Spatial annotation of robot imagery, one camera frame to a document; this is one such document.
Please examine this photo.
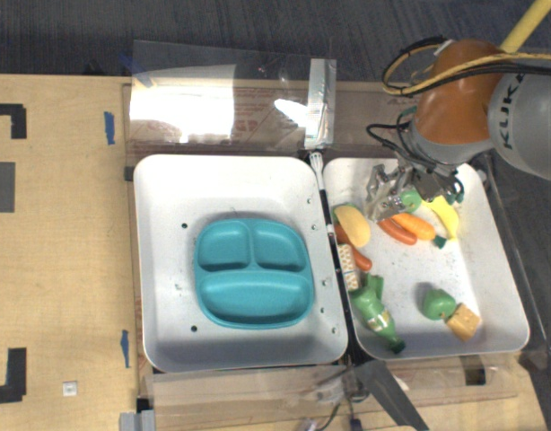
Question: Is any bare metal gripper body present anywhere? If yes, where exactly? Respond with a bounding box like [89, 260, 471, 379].
[389, 157, 460, 203]

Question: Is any small green ball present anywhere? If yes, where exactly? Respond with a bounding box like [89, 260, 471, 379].
[399, 188, 424, 216]

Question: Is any orange sausage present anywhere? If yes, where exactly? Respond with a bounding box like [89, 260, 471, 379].
[333, 222, 374, 273]
[377, 217, 418, 247]

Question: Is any orange carrot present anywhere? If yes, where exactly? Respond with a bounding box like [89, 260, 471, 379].
[391, 212, 448, 250]

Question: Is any yellow banana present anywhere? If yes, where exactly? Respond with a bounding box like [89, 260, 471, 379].
[424, 195, 461, 242]

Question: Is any yellow bread roll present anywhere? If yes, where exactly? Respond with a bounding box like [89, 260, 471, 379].
[333, 204, 372, 249]

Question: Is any white plastic tray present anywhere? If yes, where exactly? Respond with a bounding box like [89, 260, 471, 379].
[132, 153, 350, 374]
[322, 157, 531, 362]

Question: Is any green bottle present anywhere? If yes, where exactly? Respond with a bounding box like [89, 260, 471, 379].
[348, 272, 407, 356]

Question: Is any green pepper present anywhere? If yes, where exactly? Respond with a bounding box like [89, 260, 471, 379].
[421, 287, 458, 321]

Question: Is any yellow cheese wedge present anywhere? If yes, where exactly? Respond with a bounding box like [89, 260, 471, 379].
[445, 303, 483, 344]

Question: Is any blue divided plate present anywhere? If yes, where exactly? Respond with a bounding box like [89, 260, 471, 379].
[194, 217, 315, 330]

